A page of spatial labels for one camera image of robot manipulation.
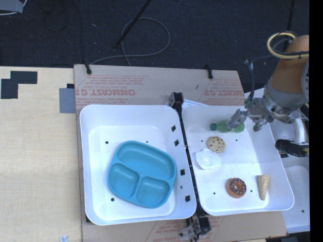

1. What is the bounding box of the brown cardboard board red print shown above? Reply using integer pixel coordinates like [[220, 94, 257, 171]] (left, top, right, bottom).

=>
[[73, 64, 289, 242]]

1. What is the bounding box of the thin black rod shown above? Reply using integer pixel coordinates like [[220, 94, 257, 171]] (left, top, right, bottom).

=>
[[175, 102, 206, 219]]

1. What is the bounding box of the white plastic tray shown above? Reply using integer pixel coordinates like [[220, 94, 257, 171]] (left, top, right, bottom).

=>
[[79, 104, 197, 226], [182, 102, 295, 217]]

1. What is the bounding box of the blue divided plate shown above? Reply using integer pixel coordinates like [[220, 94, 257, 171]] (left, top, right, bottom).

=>
[[107, 140, 177, 209]]

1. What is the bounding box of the brown chocolate sprinkled doughnut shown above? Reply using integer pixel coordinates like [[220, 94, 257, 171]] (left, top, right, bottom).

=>
[[226, 177, 247, 199]]

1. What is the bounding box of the black cylinder on white bracket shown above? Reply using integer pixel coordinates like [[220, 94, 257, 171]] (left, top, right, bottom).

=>
[[275, 117, 310, 158]]

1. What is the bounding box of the beige chocolate chip biscuit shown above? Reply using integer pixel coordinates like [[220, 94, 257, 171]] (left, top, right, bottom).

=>
[[206, 136, 226, 154]]

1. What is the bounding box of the black block with wires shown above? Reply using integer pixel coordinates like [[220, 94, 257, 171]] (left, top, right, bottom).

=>
[[169, 92, 184, 108], [196, 215, 211, 235]]

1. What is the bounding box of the green plastic bottle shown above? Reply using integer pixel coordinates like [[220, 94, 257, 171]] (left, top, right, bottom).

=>
[[209, 120, 245, 134]]

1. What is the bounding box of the cream ice cream cone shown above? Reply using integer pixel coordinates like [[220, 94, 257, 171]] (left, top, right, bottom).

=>
[[257, 174, 270, 201]]

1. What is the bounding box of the white printed paper strip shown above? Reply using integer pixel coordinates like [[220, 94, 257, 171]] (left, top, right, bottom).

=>
[[183, 99, 210, 107]]

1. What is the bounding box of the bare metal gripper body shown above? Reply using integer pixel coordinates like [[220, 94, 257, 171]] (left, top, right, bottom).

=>
[[246, 97, 291, 126]]

